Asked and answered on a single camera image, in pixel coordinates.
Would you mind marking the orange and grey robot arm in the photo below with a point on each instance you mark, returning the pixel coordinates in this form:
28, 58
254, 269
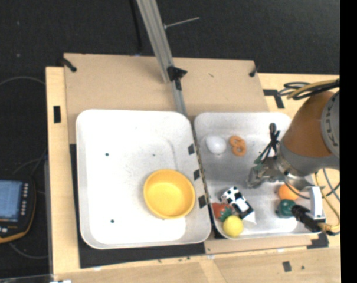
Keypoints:
309, 128

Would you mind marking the yellow bowl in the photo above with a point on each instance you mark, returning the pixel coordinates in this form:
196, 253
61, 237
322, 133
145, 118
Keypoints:
169, 194

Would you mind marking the green bell pepper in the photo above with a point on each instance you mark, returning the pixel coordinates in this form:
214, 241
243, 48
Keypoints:
285, 208

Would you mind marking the black and white carton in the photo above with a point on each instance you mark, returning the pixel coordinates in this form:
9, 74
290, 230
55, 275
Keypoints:
238, 203

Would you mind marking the orange pretzel biscuit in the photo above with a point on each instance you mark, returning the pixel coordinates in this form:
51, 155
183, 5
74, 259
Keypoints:
237, 146

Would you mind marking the white plastic tray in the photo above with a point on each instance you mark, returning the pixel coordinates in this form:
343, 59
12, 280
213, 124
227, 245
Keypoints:
240, 169
122, 187

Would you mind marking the yellow lemon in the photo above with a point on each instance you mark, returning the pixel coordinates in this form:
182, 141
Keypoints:
233, 226

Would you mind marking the red strawberry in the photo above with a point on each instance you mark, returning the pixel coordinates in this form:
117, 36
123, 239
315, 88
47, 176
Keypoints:
219, 209

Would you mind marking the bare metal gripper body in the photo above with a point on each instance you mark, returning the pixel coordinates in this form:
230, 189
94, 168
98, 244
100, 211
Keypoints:
274, 171

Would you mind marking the orange fruit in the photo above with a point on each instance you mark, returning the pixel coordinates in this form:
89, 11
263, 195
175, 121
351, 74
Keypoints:
286, 192

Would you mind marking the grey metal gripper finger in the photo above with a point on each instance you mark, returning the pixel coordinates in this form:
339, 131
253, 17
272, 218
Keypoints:
262, 179
252, 178

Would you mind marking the black cylinder on white bracket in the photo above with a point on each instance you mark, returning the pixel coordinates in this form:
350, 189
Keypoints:
306, 215

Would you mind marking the white egg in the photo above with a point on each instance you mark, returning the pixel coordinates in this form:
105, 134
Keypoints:
216, 144

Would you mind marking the brown cardboard board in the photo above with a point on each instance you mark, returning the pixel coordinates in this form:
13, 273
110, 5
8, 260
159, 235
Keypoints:
122, 81

